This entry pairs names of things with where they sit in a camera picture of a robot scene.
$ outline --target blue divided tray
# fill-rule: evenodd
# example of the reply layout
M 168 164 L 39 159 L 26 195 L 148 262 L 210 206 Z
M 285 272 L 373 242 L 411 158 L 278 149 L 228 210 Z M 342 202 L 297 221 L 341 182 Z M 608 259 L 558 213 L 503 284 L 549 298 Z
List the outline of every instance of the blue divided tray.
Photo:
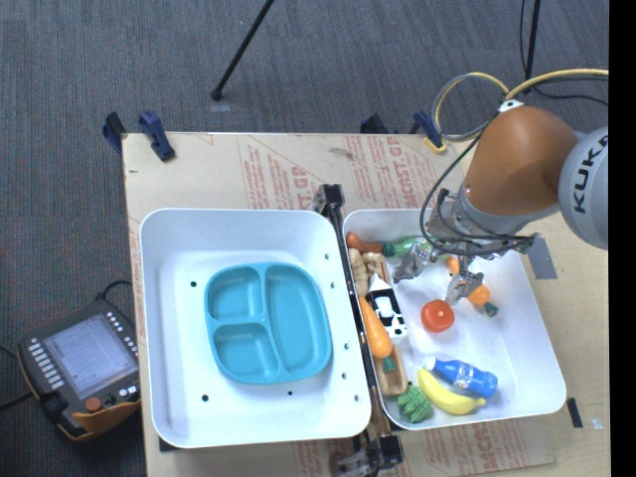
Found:
M 237 382 L 304 380 L 331 358 L 322 295 L 298 266 L 262 262 L 221 270 L 208 282 L 205 309 L 215 361 Z

